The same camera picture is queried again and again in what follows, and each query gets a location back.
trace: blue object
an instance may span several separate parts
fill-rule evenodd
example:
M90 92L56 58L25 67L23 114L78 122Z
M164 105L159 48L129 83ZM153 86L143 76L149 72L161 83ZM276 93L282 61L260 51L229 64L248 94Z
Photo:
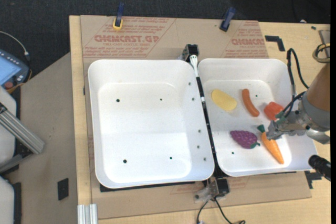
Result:
M116 17L116 21L115 21L115 24L114 24L116 27L120 27L120 25L121 25L121 17L122 17L122 14L124 12L124 6L125 6L124 3L122 3L122 2L119 3L119 7L118 7L118 11L117 11L117 17Z
M227 32L227 30L229 29L229 25L230 25L230 21L233 18L233 16L236 14L236 9L233 7L230 7L224 17L224 20L222 21L221 25L220 25L220 30L223 30L225 32Z

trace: orange carrot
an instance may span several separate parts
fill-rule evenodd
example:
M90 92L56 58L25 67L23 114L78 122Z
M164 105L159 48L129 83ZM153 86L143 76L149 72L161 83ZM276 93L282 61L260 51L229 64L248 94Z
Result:
M246 109L248 110L248 112L253 117L259 116L259 114L260 114L259 111L252 104L252 101L251 101L251 98L250 98L250 91L248 89L243 89L241 94L242 94L241 96L243 97L244 105L245 105Z
M274 139L268 139L266 136L265 128L263 125L258 126L258 130L262 132L261 141L264 143L268 151L272 154L272 156L280 163L284 164L284 159L282 157L280 148L278 146L277 141Z

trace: empty white tray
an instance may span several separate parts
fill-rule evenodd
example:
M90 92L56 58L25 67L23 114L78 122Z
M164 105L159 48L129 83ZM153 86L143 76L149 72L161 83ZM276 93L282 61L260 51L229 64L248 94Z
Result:
M195 73L181 60L97 60L88 70L98 181L208 179L214 160Z
M283 135L277 139L284 164L279 164L263 146L257 126L265 129L270 123L264 107L274 101L285 107L291 101L291 86L287 66L277 59L205 59L198 65L209 115L218 164L230 176L281 173L311 169L308 159L316 154L311 138ZM242 100L242 89L250 97L260 115L253 117ZM220 89L236 99L237 107L224 111L211 99ZM242 148L231 137L230 131L245 130L257 135L260 146Z

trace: cardboard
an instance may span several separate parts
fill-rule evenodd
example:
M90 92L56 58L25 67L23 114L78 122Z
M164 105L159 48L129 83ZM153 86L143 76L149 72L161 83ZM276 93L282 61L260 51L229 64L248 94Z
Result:
M138 189L101 191L95 175L92 118L87 79L97 59L177 59L185 45L198 44L205 58L267 58L259 22L232 20L227 32L221 20L124 17L123 27L112 27L114 17L80 16L87 111L92 202L99 219L199 209L194 201L202 182ZM229 177L230 193L223 206L311 197L304 172Z

